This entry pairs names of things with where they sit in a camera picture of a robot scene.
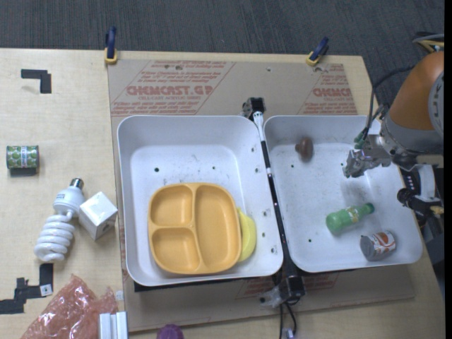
white cube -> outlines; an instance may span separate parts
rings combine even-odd
[[[114,227],[118,209],[102,192],[80,205],[79,223],[88,231],[93,240]]]

yellow divided plate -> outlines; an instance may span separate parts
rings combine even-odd
[[[242,252],[234,199],[216,184],[158,189],[149,201],[148,231],[155,262],[171,273],[217,273],[231,268]]]

tin can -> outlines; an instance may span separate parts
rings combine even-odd
[[[6,166],[9,169],[38,168],[40,154],[37,145],[6,146]]]
[[[385,230],[361,236],[361,251],[369,261],[381,260],[396,249],[396,239],[391,231]]]

green patterned can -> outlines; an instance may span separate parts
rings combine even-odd
[[[38,168],[40,154],[37,145],[6,146],[6,166],[9,169]]]

blue and yellow clamp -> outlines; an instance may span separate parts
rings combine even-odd
[[[317,45],[316,49],[309,53],[306,58],[306,64],[315,66],[319,62],[320,58],[326,53],[326,50],[328,50],[328,38],[324,37],[320,41],[319,45]]]
[[[115,64],[118,60],[118,53],[114,47],[116,28],[111,26],[105,35],[105,63]]]

